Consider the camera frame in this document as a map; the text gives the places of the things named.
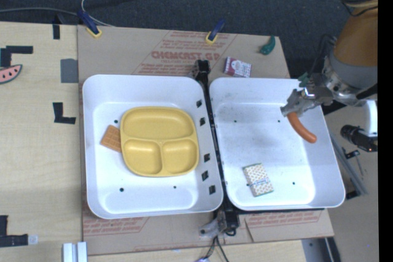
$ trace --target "wooden table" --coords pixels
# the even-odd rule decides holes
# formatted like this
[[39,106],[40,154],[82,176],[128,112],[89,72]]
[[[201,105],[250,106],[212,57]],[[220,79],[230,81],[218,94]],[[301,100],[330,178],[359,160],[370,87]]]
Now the wooden table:
[[[61,246],[82,241],[79,150],[79,88],[62,83],[60,61],[77,59],[76,26],[0,22],[0,47],[33,46],[32,55],[13,54],[20,75],[0,85],[0,215],[8,234],[36,234],[36,245],[0,248],[0,261],[61,261]],[[53,103],[76,124],[54,123]],[[228,245],[231,262],[303,262],[301,241]],[[195,261],[207,248],[89,256],[89,261]],[[216,252],[212,262],[223,261]]]

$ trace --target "black hole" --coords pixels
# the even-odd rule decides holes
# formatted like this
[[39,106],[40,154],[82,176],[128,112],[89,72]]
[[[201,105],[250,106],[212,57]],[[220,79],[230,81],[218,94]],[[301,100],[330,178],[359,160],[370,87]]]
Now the black hole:
[[215,185],[210,186],[210,187],[209,187],[209,194],[212,195],[212,194],[215,193],[215,192],[216,192],[216,186],[215,186]]
[[209,178],[209,173],[208,171],[205,171],[202,173],[202,181],[205,181],[207,178]]

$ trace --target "green object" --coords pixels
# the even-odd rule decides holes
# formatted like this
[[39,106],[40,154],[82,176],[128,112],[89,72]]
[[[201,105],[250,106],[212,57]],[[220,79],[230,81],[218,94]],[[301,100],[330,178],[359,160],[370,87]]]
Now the green object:
[[309,80],[308,73],[307,72],[303,73],[297,80],[300,81],[299,83],[300,88],[306,87]]
[[268,43],[263,45],[259,52],[263,55],[269,55],[275,46],[276,39],[274,38],[274,36],[270,36],[270,40],[268,41]]

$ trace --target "small box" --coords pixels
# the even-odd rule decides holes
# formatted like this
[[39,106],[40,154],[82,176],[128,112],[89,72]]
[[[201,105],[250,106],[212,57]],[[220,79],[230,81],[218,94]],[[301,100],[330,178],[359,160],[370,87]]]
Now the small box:
[[249,78],[251,74],[251,64],[227,57],[224,73],[232,77]]
[[266,169],[261,163],[246,166],[243,172],[253,196],[261,196],[274,191]]

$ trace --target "metal bracket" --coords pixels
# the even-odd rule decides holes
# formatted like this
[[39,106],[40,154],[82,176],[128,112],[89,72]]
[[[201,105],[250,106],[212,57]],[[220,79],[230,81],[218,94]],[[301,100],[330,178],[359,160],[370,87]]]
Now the metal bracket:
[[355,156],[359,156],[359,155],[360,155],[360,153],[359,153],[358,150],[354,150],[354,151],[351,151],[351,152],[349,152],[349,153],[345,153],[345,150],[344,150],[344,154],[345,154],[345,157],[346,157],[347,160],[350,159],[350,158],[352,158],[352,157],[355,157]]
[[367,195],[368,191],[365,185],[363,184],[363,181],[359,178],[355,169],[348,162],[348,159],[345,156],[343,148],[339,145],[335,135],[331,131],[329,131],[329,133],[330,133],[330,138],[332,140],[334,152],[336,153],[336,157],[341,162],[341,165],[344,167],[345,171],[349,174],[357,195],[358,196]]
[[61,249],[62,262],[87,262],[87,244],[86,242],[78,242],[72,244],[70,242],[63,244]]
[[227,229],[227,221],[224,211],[220,210],[217,217],[211,222],[199,227],[200,237],[214,238]]
[[290,112],[296,112],[299,117],[309,109],[319,105],[329,105],[333,102],[332,92],[324,85],[320,74],[312,74],[306,87],[301,91],[292,90],[287,104],[281,107],[284,117]]

